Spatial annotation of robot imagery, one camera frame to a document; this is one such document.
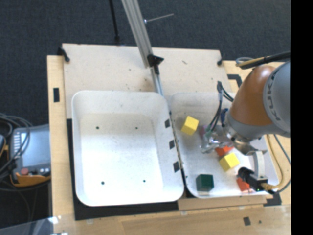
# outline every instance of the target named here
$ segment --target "electronic device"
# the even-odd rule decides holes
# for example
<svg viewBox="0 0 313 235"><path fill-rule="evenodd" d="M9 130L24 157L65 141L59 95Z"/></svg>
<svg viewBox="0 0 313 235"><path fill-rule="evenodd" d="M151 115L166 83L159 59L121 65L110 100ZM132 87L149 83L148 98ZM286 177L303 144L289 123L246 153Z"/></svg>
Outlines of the electronic device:
<svg viewBox="0 0 313 235"><path fill-rule="evenodd" d="M12 184L28 187L51 178L49 125L16 128L9 145L9 159L14 159Z"/></svg>

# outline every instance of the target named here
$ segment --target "green block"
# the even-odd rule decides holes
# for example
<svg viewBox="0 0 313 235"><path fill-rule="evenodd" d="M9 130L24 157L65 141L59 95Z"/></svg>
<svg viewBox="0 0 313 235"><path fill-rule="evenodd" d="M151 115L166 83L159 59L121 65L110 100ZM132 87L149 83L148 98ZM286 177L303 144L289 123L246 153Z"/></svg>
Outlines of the green block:
<svg viewBox="0 0 313 235"><path fill-rule="evenodd" d="M196 178L198 191L210 191L214 188L213 175L200 174Z"/></svg>

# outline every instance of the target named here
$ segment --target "yellow cube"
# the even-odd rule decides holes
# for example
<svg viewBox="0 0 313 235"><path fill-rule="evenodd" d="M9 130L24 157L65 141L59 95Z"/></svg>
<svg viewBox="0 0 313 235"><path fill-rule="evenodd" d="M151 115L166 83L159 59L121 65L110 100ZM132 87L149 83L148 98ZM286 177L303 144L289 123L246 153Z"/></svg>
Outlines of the yellow cube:
<svg viewBox="0 0 313 235"><path fill-rule="evenodd" d="M222 166L224 171L228 171L229 169L239 165L240 162L236 156L235 153L230 153L226 156L224 156L221 160L220 160L220 165Z"/></svg>
<svg viewBox="0 0 313 235"><path fill-rule="evenodd" d="M185 123L181 128L181 131L188 135L193 135L197 130L198 124L199 120L192 118L191 116L187 116Z"/></svg>

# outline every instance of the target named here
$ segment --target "black bracket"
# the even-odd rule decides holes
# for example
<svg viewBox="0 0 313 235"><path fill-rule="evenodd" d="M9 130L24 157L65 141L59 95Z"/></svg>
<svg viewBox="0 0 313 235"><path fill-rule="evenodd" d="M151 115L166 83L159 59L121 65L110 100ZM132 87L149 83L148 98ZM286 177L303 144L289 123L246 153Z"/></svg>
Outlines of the black bracket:
<svg viewBox="0 0 313 235"><path fill-rule="evenodd" d="M64 56L64 59L66 62L69 62L70 61L70 58L67 56L67 53L65 52L65 50L62 48L62 47L59 47L58 48L58 53L57 53L58 56Z"/></svg>
<svg viewBox="0 0 313 235"><path fill-rule="evenodd" d="M152 54L148 55L148 62L150 67L153 67L155 69L155 73L157 75L160 75L160 70L158 68L159 64L162 63L162 61L164 60L164 58L162 57L157 57L154 56Z"/></svg>

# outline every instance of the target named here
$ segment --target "red button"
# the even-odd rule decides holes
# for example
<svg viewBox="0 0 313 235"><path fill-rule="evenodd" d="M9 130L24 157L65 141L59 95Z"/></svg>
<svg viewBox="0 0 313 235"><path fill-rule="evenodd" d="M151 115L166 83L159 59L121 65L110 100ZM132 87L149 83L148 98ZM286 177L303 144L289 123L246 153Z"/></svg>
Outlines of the red button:
<svg viewBox="0 0 313 235"><path fill-rule="evenodd" d="M29 174L29 170L28 170L27 168L23 168L23 169L21 170L21 175L26 176L26 175L28 175L28 174Z"/></svg>

